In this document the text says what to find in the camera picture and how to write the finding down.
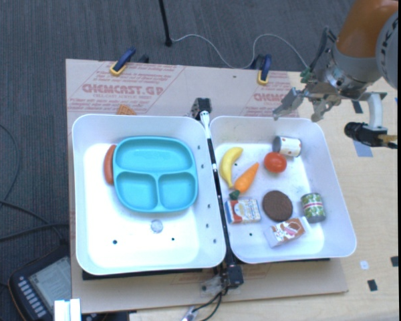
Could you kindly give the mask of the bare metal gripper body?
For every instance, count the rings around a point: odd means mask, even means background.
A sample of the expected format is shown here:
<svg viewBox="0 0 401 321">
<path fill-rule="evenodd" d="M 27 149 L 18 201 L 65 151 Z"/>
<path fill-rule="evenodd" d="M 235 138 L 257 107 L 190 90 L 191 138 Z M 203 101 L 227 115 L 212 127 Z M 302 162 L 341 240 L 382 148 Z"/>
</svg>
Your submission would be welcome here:
<svg viewBox="0 0 401 321">
<path fill-rule="evenodd" d="M 310 102 L 339 102 L 342 99 L 357 100 L 368 87 L 367 82 L 356 80 L 335 66 L 314 72 L 306 69 L 301 74 L 305 84 L 303 95 Z"/>
</svg>

